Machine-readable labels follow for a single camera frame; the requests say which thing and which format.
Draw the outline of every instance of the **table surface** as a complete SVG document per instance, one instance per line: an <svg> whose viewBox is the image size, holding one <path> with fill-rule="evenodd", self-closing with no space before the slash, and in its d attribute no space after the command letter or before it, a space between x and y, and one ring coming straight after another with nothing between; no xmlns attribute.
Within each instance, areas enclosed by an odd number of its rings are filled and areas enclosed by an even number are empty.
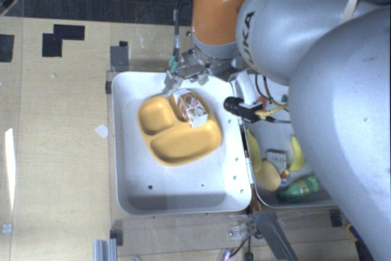
<svg viewBox="0 0 391 261"><path fill-rule="evenodd" d="M118 46L120 40L128 42L131 70L164 71L174 28L1 19L0 34L15 35L12 62L0 63L0 119L2 131L14 130L16 188L11 210L2 140L0 220L12 224L12 232L0 235L0 259L92 260L94 240L107 240L113 223L109 141L95 131L100 125L108 126L104 86L110 70L110 46ZM42 57L42 34L53 33L54 24L84 25L85 39L63 40L62 57ZM188 41L184 33L181 30L183 45ZM184 217L170 219L176 223ZM328 211L285 212L279 221L301 260L358 260L355 245L343 228L331 227ZM207 250L197 247L198 251L186 252L186 247L193 246L191 241L210 232L204 224L188 223L186 238L170 237L167 230L175 224L168 227L163 223L157 231L143 221L129 219L129 229L139 232L134 241L139 249L133 251L141 253L143 261L215 261L221 238L227 240L225 223L225 218L214 218L215 231ZM162 246L158 242L162 236L166 236L166 249L152 249L153 245ZM274 260L264 240L252 242L255 260ZM238 246L237 241L228 244L229 248ZM132 252L127 253L119 260L131 260ZM243 253L232 260L242 259Z"/></svg>

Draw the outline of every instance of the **green bottle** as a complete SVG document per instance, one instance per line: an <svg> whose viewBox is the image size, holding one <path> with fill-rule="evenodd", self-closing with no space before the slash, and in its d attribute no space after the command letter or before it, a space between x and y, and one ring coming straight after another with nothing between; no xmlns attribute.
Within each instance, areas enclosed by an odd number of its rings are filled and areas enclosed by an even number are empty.
<svg viewBox="0 0 391 261"><path fill-rule="evenodd" d="M309 176L304 180L294 182L285 191L277 194L279 202L286 202L288 200L297 200L305 197L308 194L316 193L320 189L320 182L316 176Z"/></svg>

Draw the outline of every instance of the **yellow plate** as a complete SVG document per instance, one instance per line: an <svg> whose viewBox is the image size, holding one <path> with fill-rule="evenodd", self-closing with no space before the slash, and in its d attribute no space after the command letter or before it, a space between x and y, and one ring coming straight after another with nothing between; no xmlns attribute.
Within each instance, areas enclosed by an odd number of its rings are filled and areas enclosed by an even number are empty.
<svg viewBox="0 0 391 261"><path fill-rule="evenodd" d="M146 100L139 108L137 121L142 137L153 157L166 166L186 164L208 155L221 143L219 124L205 102L205 124L191 128L175 107L172 97L163 95Z"/></svg>

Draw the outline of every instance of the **sink basin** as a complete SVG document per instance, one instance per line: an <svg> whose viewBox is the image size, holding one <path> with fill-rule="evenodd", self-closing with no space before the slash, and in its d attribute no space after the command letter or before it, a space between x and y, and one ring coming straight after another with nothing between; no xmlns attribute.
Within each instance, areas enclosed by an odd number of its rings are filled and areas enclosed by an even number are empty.
<svg viewBox="0 0 391 261"><path fill-rule="evenodd" d="M213 77L203 86L183 82L181 88L200 95L214 116L194 128L192 134L166 100L158 97L165 76L123 72L112 82L119 205L129 215L138 216L245 209L251 200L251 188L239 120L223 107L224 100L233 95L231 85ZM143 133L150 138L150 147ZM198 141L207 144L193 142L181 147L177 136L185 139L182 143L198 137ZM181 165L170 166L172 162Z"/></svg>

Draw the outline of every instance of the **yellow banana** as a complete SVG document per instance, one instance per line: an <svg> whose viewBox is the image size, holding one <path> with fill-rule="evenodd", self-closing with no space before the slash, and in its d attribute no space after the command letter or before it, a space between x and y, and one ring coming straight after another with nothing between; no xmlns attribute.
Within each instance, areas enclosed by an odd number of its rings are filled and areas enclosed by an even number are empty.
<svg viewBox="0 0 391 261"><path fill-rule="evenodd" d="M253 134L250 133L249 129L246 129L247 144L249 146L250 159L252 164L252 170L259 172L261 169L261 152L259 151L259 146L256 138Z"/></svg>
<svg viewBox="0 0 391 261"><path fill-rule="evenodd" d="M291 138L291 145L293 150L293 160L291 166L289 167L289 171L295 172L303 167L305 163L305 156L301 151L298 140L294 136Z"/></svg>

